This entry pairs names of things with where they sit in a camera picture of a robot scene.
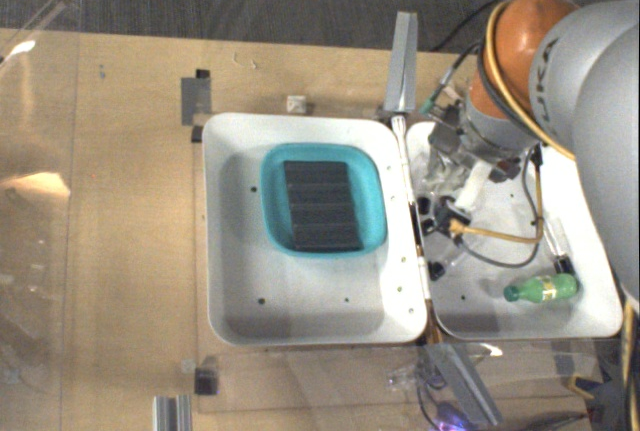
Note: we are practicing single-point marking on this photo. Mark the black ribbed rectangular block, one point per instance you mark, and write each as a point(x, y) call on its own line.
point(322, 206)

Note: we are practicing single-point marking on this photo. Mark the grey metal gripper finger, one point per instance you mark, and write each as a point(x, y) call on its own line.
point(435, 171)
point(456, 178)

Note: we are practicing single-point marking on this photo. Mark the clear plastic bottle black cap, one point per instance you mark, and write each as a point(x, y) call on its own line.
point(564, 265)
point(436, 270)

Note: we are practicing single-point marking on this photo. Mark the green plastic bottle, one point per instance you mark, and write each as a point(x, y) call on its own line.
point(545, 288)

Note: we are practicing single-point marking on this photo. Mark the white plastic tray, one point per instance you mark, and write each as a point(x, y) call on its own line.
point(310, 289)
point(525, 314)

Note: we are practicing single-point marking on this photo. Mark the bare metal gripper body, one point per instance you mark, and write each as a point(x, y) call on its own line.
point(472, 153)

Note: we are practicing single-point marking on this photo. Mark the small white cube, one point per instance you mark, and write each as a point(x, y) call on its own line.
point(296, 103)

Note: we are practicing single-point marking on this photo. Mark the teal plastic bowl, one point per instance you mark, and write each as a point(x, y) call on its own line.
point(272, 199)

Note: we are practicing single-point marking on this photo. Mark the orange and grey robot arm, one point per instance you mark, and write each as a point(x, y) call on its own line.
point(590, 119)

